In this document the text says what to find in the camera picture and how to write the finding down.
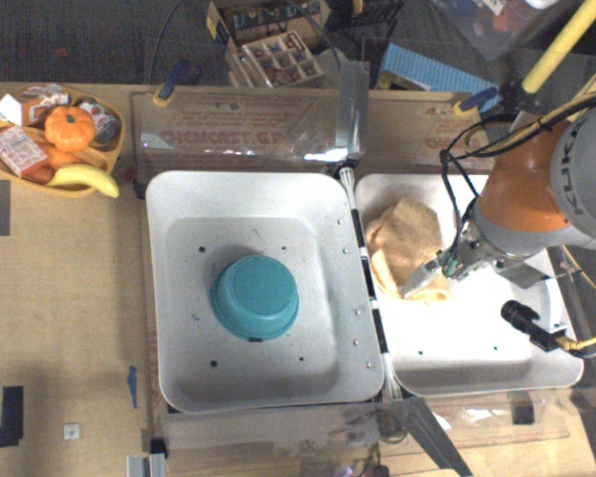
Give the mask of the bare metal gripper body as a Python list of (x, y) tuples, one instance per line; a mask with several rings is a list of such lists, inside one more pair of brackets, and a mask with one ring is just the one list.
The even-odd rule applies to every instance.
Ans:
[(448, 247), (437, 253), (436, 262), (446, 278), (461, 281), (472, 272), (507, 258), (506, 252), (478, 230), (461, 230)]

